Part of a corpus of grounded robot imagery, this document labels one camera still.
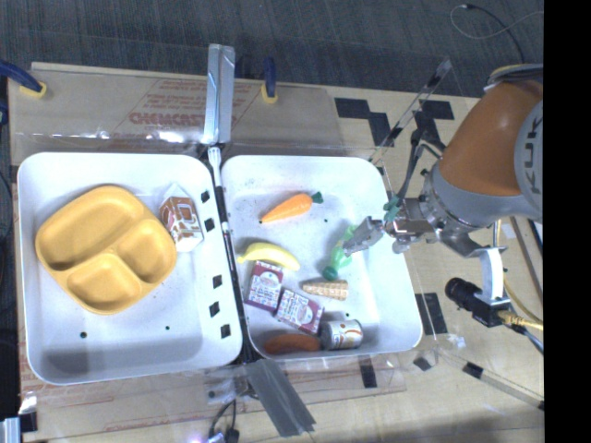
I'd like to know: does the orange carrot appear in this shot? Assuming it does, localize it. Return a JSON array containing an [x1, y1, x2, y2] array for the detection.
[[258, 191, 325, 225]]

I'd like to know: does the white plastic tray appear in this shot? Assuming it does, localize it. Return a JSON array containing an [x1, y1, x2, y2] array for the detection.
[[17, 150, 245, 386], [220, 154, 424, 363]]

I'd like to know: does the maroon and white carton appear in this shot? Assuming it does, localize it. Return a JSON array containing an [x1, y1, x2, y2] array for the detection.
[[274, 287, 326, 336], [243, 260, 284, 314]]

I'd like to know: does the brown and white carton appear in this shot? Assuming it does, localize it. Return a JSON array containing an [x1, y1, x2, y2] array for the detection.
[[158, 182, 205, 254]]

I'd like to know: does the silver and orange can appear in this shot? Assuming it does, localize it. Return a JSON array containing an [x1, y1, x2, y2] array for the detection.
[[319, 318, 365, 352]]

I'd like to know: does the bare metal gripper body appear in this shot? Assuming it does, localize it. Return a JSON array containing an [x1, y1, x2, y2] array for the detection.
[[383, 199, 448, 255]]

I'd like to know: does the tan waffle cone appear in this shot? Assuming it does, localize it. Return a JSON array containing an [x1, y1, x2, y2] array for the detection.
[[301, 279, 350, 302]]

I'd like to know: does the yellow banana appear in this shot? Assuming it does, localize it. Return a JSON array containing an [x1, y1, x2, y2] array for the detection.
[[236, 241, 302, 272]]

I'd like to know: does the yellow divided plate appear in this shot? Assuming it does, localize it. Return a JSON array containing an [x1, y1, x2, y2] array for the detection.
[[34, 184, 179, 317]]

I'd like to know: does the brown cardboard board red print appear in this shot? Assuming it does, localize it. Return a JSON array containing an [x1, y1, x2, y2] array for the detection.
[[6, 61, 410, 443]]

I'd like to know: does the black cylinder on white bracket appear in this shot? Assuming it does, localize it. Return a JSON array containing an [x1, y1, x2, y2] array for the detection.
[[444, 245, 513, 329]]

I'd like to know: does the green toy vegetable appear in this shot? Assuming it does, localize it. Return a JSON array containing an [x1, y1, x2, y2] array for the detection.
[[321, 223, 359, 282]]

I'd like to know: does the thin black and white rod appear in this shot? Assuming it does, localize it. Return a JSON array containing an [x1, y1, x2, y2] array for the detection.
[[207, 146, 254, 365]]

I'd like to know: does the brown sausage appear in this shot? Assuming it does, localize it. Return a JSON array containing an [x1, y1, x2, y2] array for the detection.
[[262, 333, 322, 356]]

